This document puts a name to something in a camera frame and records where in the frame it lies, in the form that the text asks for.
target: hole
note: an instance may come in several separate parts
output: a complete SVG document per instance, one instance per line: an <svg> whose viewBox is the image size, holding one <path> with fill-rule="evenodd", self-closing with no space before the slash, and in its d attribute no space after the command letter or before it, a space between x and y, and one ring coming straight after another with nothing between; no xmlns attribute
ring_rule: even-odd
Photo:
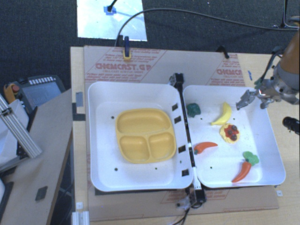
<svg viewBox="0 0 300 225"><path fill-rule="evenodd" d="M184 152L186 150L186 146L183 145L181 147L178 148L178 152L181 153L181 152Z"/></svg>
<svg viewBox="0 0 300 225"><path fill-rule="evenodd" d="M177 118L174 118L174 123L178 123L178 122L180 122L181 121L181 117L179 116L179 117L177 117Z"/></svg>
<svg viewBox="0 0 300 225"><path fill-rule="evenodd" d="M176 110L178 108L178 104L175 104L172 106L172 111Z"/></svg>
<svg viewBox="0 0 300 225"><path fill-rule="evenodd" d="M37 191L36 201L42 200L46 197L48 186L41 187Z"/></svg>
<svg viewBox="0 0 300 225"><path fill-rule="evenodd" d="M187 176L187 175L189 175L188 169L181 171L181 176L182 177Z"/></svg>

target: orange carrot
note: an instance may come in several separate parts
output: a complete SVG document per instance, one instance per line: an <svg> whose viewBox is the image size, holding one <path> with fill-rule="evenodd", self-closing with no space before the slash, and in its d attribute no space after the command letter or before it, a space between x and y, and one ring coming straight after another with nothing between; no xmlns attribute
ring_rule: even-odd
<svg viewBox="0 0 300 225"><path fill-rule="evenodd" d="M194 147L194 154L199 154L202 153L204 149L206 148L210 148L210 147L216 147L217 144L214 142L201 142L198 143L195 147Z"/></svg>
<svg viewBox="0 0 300 225"><path fill-rule="evenodd" d="M247 161L243 162L240 173L235 177L235 179L232 180L232 182L241 181L249 173L251 167L251 163Z"/></svg>

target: black cable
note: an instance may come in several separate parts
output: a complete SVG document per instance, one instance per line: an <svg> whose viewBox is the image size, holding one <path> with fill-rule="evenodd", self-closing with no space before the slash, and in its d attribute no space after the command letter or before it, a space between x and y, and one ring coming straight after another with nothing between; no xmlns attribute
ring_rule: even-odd
<svg viewBox="0 0 300 225"><path fill-rule="evenodd" d="M58 203L68 192L68 190L73 186L73 182L65 189L65 191L62 193L62 195L56 200L56 203Z"/></svg>
<svg viewBox="0 0 300 225"><path fill-rule="evenodd" d="M67 212L65 213L65 216L62 218L59 225L62 225L62 223L68 219L71 211L72 211L72 205L69 206Z"/></svg>
<svg viewBox="0 0 300 225"><path fill-rule="evenodd" d="M273 64L273 61L274 59L278 56L281 58L280 54L283 53L284 51L281 49L281 47L275 47L273 52L272 52L272 56L270 57L270 60L268 62L268 65L263 73L263 75L261 76L260 78L260 82L262 82L268 72L268 70L271 68L272 64Z"/></svg>
<svg viewBox="0 0 300 225"><path fill-rule="evenodd" d="M196 204L194 204L193 206L191 206L191 208L193 208L193 209L198 209L198 208L200 208L200 207L202 206L202 204L203 204L203 203L196 203Z"/></svg>
<svg viewBox="0 0 300 225"><path fill-rule="evenodd" d="M188 216L188 212L189 212L189 209L186 210L184 216L182 219L180 219L179 221L177 221L176 223L172 224L172 225L177 225L179 224L180 222L182 222L180 225L184 225L186 219L187 219L187 216Z"/></svg>
<svg viewBox="0 0 300 225"><path fill-rule="evenodd" d="M193 11L189 11L189 10L184 10L184 9L176 9L176 8L151 8L151 9L147 9L141 12L138 12L136 14L134 14L133 16L131 16L130 18L127 19L127 21L122 25L122 27L120 28L115 44L114 46L117 46L117 42L118 42L118 38L119 35L121 34L123 28L127 25L127 23L129 23L133 18L135 18L136 16L142 14L142 13L147 13L147 12L154 12L154 11L174 11L174 12L183 12L183 13L189 13L189 14L194 14L194 15L199 15L199 16L204 16L204 17L208 17L208 18L212 18L212 19L216 19L216 20L221 20L223 22L227 22L227 23L234 23L234 24L238 24L238 25L242 25L242 26L247 26L247 27L251 27L251 28L258 28L258 29L265 29L265 30L275 30L275 31L297 31L298 29L280 29L280 28L267 28L267 27L262 27L262 26L256 26L256 25L251 25L251 24L246 24L246 23L242 23L242 22L236 22L236 21L232 21L232 20L228 20L228 19L224 19L224 18L220 18L220 17L215 17L215 16L211 16L211 15L207 15L207 14L203 14L203 13L198 13L198 12L193 12Z"/></svg>

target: toy carrot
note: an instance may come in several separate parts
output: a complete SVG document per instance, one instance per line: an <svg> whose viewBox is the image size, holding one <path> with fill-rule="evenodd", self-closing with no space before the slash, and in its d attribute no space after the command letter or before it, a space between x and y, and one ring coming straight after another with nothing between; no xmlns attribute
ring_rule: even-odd
<svg viewBox="0 0 300 225"><path fill-rule="evenodd" d="M242 164L242 169L240 173L232 180L232 182L241 181L243 178L247 176L252 166L259 163L259 159L257 155L254 155L252 152L243 152L243 157L245 161Z"/></svg>
<svg viewBox="0 0 300 225"><path fill-rule="evenodd" d="M202 153L204 149L206 148L210 148L210 147L216 147L217 144L214 142L201 142L198 143L195 147L194 147L194 154L197 155L199 153Z"/></svg>

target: toy food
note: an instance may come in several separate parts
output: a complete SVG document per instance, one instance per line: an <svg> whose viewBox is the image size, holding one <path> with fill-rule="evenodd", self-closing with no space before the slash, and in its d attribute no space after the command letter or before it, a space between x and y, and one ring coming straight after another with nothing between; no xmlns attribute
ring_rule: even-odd
<svg viewBox="0 0 300 225"><path fill-rule="evenodd" d="M227 143L236 143L240 138L238 128L231 123L226 123L221 127L220 135Z"/></svg>
<svg viewBox="0 0 300 225"><path fill-rule="evenodd" d="M204 151L204 149L206 148L211 148L211 147L216 147L217 144L214 142L201 142L198 143L195 147L194 147L194 154L197 155L199 153L202 153Z"/></svg>
<svg viewBox="0 0 300 225"><path fill-rule="evenodd" d="M212 122L211 125L223 125L225 124L231 116L232 110L228 103L223 103L223 113L216 121Z"/></svg>
<svg viewBox="0 0 300 225"><path fill-rule="evenodd" d="M191 103L191 104L187 105L187 115L189 117L193 118L196 115L200 115L200 114L201 114L201 110L197 103Z"/></svg>
<svg viewBox="0 0 300 225"><path fill-rule="evenodd" d="M128 162L161 162L176 153L172 122L160 109L125 110L118 115L115 124L120 152Z"/></svg>
<svg viewBox="0 0 300 225"><path fill-rule="evenodd" d="M246 151L243 152L243 157L245 161L242 164L240 173L232 180L232 182L241 181L247 176L252 166L259 163L257 155L254 155L252 152Z"/></svg>

